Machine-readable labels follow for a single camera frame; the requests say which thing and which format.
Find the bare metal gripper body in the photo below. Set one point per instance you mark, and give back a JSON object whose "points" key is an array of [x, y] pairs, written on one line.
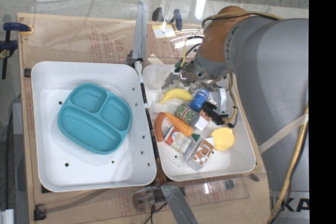
{"points": [[199, 77]]}

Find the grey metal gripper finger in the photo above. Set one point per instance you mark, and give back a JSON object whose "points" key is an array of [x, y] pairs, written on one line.
{"points": [[193, 87], [168, 81]]}

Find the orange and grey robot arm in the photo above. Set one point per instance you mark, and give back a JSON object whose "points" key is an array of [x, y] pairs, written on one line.
{"points": [[265, 65]]}

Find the blue bottle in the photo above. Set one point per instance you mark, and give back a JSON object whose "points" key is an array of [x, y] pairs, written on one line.
{"points": [[198, 101]]}

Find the yellow banana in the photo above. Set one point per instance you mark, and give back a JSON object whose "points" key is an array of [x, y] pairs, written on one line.
{"points": [[177, 93]]}

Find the green patterned can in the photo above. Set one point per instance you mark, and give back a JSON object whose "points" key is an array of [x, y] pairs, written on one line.
{"points": [[185, 112]]}

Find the small white and orange carton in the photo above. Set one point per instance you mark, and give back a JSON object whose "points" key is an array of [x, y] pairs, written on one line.
{"points": [[202, 121]]}

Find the orange carrot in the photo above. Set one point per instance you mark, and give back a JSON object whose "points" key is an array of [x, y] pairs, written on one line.
{"points": [[179, 124]]}

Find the orange sausage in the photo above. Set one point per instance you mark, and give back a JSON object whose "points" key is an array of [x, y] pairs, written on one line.
{"points": [[158, 127]]}

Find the white carton with colourful print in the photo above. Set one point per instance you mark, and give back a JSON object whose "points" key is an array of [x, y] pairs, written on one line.
{"points": [[178, 141]]}

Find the yellow round biscuit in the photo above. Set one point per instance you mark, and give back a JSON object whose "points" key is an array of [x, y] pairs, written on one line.
{"points": [[223, 139]]}

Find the brown and white carton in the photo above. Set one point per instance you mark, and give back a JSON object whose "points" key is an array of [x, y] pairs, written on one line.
{"points": [[202, 153]]}

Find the white plastic tray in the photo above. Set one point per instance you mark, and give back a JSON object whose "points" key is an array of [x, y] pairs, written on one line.
{"points": [[236, 160], [78, 173]]}

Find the blue divided plate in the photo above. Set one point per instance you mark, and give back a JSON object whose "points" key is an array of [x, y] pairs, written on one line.
{"points": [[89, 123]]}

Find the brown cardboard board red print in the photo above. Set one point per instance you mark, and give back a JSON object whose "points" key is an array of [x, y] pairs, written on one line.
{"points": [[78, 42]]}

